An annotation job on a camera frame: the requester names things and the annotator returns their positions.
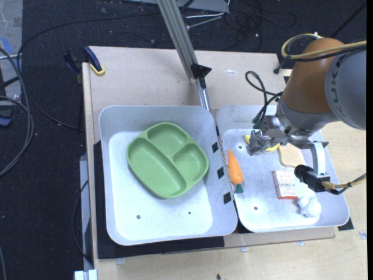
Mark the tan bread slice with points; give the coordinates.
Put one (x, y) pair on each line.
(292, 156)

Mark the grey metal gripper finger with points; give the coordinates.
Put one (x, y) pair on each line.
(252, 144)
(264, 144)

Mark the white cotton ball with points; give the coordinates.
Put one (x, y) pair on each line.
(309, 207)

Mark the white plastic tray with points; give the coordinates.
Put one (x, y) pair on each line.
(262, 203)
(163, 214)

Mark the red and white carton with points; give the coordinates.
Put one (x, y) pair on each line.
(285, 185)

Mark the yellow banana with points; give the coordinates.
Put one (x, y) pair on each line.
(273, 148)

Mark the pale wood board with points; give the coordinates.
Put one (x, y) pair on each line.
(145, 77)

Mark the green divided plate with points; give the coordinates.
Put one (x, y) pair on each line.
(163, 162)

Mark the orange carrot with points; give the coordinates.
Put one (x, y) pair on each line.
(235, 169)

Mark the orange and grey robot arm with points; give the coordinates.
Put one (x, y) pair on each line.
(314, 77)

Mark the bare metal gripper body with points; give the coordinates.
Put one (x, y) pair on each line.
(274, 133)

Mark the black cylinder on white bracket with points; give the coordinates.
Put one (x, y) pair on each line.
(309, 176)

